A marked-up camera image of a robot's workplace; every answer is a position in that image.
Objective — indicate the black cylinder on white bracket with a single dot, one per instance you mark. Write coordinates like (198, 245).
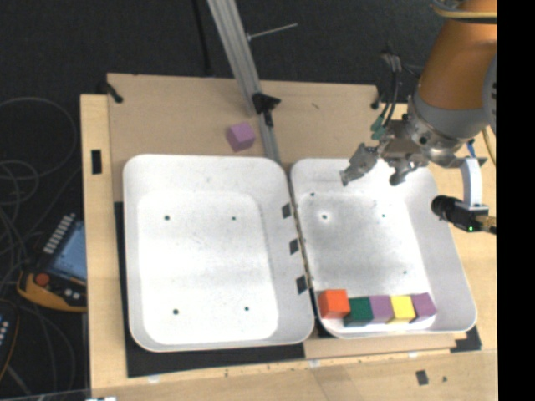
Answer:
(457, 212)

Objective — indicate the yellow cube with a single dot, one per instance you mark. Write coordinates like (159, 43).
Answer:
(402, 307)

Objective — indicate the green cube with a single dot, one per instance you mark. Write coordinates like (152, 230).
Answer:
(360, 311)

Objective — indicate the brown cardboard board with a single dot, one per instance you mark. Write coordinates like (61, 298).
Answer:
(184, 115)

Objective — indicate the purple cube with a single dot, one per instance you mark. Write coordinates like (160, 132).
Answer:
(241, 137)
(424, 305)
(380, 308)

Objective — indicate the orange cube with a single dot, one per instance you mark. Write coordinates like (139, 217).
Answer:
(333, 303)

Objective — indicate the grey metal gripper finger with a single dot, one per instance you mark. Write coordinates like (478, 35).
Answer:
(400, 173)
(358, 166)

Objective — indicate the white plastic tray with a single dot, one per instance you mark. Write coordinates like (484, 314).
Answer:
(205, 257)
(368, 245)

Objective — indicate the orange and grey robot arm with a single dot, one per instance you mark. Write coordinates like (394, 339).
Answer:
(457, 65)

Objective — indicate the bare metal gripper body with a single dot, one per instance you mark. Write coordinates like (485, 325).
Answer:
(418, 142)

